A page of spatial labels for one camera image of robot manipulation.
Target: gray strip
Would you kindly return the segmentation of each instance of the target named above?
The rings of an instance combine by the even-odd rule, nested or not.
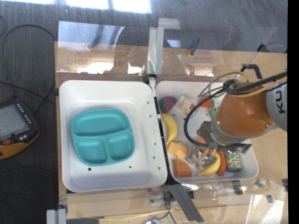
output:
[[[190,196],[181,184],[167,185],[166,187],[171,192],[173,197],[177,200],[188,221],[195,220],[199,223],[204,222],[204,219],[196,209]]]
[[[162,74],[164,28],[150,28],[147,74]]]

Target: toy banana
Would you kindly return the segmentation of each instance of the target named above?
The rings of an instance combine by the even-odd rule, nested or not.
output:
[[[170,114],[162,113],[162,119],[167,125],[168,135],[166,139],[166,145],[169,145],[169,143],[175,139],[178,134],[178,126],[175,119]]]

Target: gray floor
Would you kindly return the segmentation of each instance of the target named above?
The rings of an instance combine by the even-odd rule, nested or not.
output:
[[[73,21],[148,29],[161,18],[176,19],[180,30],[166,29],[172,40],[187,48],[199,37],[200,49],[255,51],[267,35],[264,51],[285,52],[288,42],[288,0],[0,0],[0,32],[6,24],[0,63],[0,82],[43,96],[52,86],[54,39],[33,26],[42,26],[58,38],[59,21]],[[132,34],[131,43],[140,40]],[[0,84],[0,103],[12,91],[31,111],[41,99],[27,91]],[[45,210],[56,209],[57,180],[42,170],[7,171],[35,167],[57,176],[57,131],[53,90],[34,112],[40,137],[13,158],[0,160],[0,223],[45,223]]]

